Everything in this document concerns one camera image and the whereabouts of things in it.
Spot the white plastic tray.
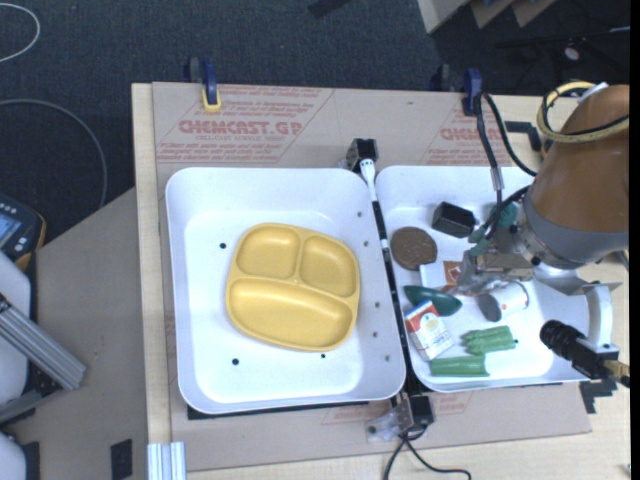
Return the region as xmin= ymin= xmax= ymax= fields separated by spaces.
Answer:
xmin=373 ymin=164 xmax=609 ymax=394
xmin=164 ymin=166 xmax=407 ymax=415

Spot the white can with grey lid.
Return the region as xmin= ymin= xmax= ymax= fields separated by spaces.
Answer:
xmin=474 ymin=281 xmax=531 ymax=323

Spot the white and orange carton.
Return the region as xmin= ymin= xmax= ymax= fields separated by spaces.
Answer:
xmin=403 ymin=299 xmax=456 ymax=362

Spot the brown cardboard board red print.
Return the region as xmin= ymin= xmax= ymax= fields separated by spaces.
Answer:
xmin=151 ymin=81 xmax=594 ymax=472

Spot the black cylinder on white bracket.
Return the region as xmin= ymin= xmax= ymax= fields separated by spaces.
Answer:
xmin=535 ymin=262 xmax=624 ymax=382

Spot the dark green pointed oval piece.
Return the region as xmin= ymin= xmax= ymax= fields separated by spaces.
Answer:
xmin=402 ymin=284 xmax=464 ymax=318

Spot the white and orange packet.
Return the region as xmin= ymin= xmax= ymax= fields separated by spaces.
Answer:
xmin=418 ymin=259 xmax=469 ymax=292

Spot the brown round biscuit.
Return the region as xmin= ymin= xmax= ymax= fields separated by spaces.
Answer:
xmin=389 ymin=225 xmax=439 ymax=272

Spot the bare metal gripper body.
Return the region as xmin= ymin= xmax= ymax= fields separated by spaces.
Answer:
xmin=473 ymin=216 xmax=545 ymax=283

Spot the yellow divided plate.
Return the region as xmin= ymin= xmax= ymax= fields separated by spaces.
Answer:
xmin=224 ymin=222 xmax=362 ymax=354

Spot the green asparagus bundle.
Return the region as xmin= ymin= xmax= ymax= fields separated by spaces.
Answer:
xmin=460 ymin=324 xmax=518 ymax=357

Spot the small black box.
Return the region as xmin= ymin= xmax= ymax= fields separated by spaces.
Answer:
xmin=430 ymin=200 xmax=477 ymax=240

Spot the thin black and white rod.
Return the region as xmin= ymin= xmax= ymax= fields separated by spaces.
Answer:
xmin=358 ymin=159 xmax=417 ymax=400

